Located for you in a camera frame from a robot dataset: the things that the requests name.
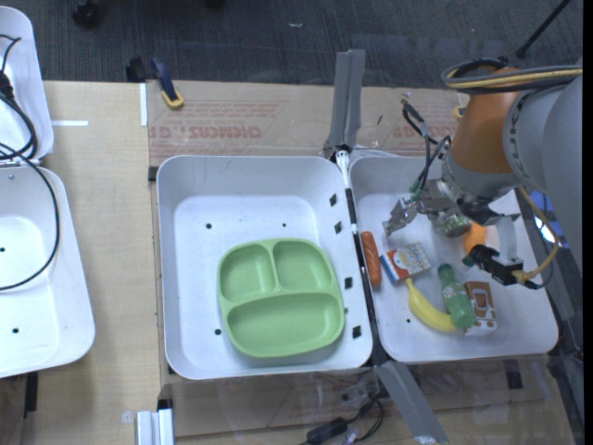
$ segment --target sausage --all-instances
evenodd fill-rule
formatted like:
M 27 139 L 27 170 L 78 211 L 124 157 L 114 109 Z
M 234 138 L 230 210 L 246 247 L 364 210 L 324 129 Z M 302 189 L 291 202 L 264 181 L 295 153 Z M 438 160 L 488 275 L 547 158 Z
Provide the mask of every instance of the sausage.
M 378 287 L 381 285 L 381 262 L 379 261 L 379 252 L 372 232 L 363 231 L 360 233 L 360 242 L 362 243 L 362 252 L 364 253 L 364 260 L 367 264 L 367 274 L 369 275 L 371 286 Z

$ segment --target clamp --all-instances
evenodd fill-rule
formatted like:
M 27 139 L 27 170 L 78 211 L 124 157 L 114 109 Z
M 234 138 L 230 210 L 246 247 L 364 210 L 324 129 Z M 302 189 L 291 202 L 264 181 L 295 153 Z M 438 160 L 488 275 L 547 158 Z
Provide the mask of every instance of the clamp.
M 167 106 L 172 109 L 181 108 L 183 105 L 183 97 L 173 85 L 165 65 L 157 57 L 152 57 L 150 60 L 150 66 L 154 70 L 155 75 L 160 80 L 160 86 L 162 88 L 160 94 L 163 96 Z

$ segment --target orange object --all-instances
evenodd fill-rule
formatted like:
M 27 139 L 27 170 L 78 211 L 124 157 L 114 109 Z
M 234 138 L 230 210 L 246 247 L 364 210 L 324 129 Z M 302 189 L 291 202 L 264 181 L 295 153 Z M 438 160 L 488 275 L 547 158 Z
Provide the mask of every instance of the orange object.
M 362 252 L 364 253 L 364 260 L 367 264 L 367 274 L 371 281 L 371 286 L 381 285 L 381 262 L 379 261 L 379 251 L 374 242 L 374 237 L 371 231 L 363 231 L 360 233 L 360 242 L 362 243 Z
M 504 68 L 493 74 L 516 70 Z M 507 112 L 519 93 L 473 95 L 451 145 L 451 157 L 471 172 L 511 173 L 502 145 L 502 128 Z
M 478 244 L 484 244 L 486 242 L 486 228 L 477 222 L 472 222 L 472 227 L 463 238 L 463 250 L 466 254 L 470 253 L 470 250 Z

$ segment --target metal bracket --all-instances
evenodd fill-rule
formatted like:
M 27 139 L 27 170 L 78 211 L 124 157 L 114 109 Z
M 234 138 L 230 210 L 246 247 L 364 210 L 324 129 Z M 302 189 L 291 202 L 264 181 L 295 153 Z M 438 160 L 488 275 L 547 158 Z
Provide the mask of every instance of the metal bracket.
M 349 49 L 345 53 L 337 54 L 332 126 L 323 147 L 327 158 L 333 155 L 338 146 L 352 148 L 356 145 L 356 132 L 362 125 L 360 96 L 365 58 L 364 49 Z
M 513 222 L 519 214 L 501 216 L 496 225 L 498 234 L 498 260 L 501 264 L 513 264 L 521 261 L 517 258 L 517 235 Z
M 422 445 L 448 443 L 445 430 L 436 420 L 408 366 L 388 361 L 377 367 L 376 372 L 417 442 Z
M 173 410 L 137 412 L 135 436 L 136 445 L 174 445 Z

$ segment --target yellow cable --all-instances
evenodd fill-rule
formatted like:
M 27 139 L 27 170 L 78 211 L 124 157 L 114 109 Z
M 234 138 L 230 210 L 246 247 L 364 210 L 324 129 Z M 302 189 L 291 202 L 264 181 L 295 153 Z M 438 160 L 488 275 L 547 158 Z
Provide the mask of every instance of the yellow cable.
M 517 282 L 519 282 L 521 285 L 524 285 L 524 283 L 527 280 L 534 278 L 538 273 L 540 273 L 546 267 L 548 267 L 550 262 L 552 262 L 552 260 L 556 256 L 558 250 L 560 249 L 560 239 L 558 238 L 558 235 L 556 234 L 556 232 L 552 229 L 552 226 L 550 225 L 548 218 L 546 218 L 544 213 L 541 212 L 541 210 L 539 210 L 539 208 L 536 206 L 536 203 L 534 203 L 533 199 L 531 199 L 529 197 L 529 195 L 527 195 L 525 188 L 523 188 L 522 186 L 519 186 L 519 192 L 523 195 L 523 197 L 525 198 L 525 201 L 527 201 L 529 203 L 529 206 L 531 206 L 531 209 L 534 211 L 534 213 L 539 217 L 539 219 L 541 219 L 541 221 L 546 225 L 546 227 L 549 229 L 549 231 L 554 236 L 554 248 L 551 250 L 551 252 L 548 254 L 548 256 L 544 259 L 544 261 L 541 262 L 541 264 L 539 264 L 537 266 L 537 268 L 535 268 L 531 272 L 526 272 L 526 271 L 513 271 L 512 272 L 514 277 L 517 279 Z
M 476 87 L 489 87 L 492 85 L 499 85 L 504 83 L 524 83 L 532 81 L 541 81 L 544 79 L 554 79 L 560 77 L 578 76 L 583 74 L 583 70 L 553 70 L 549 72 L 534 72 L 531 74 L 509 75 L 501 78 L 484 78 L 482 81 L 472 81 L 469 83 L 446 83 L 452 89 L 469 89 Z

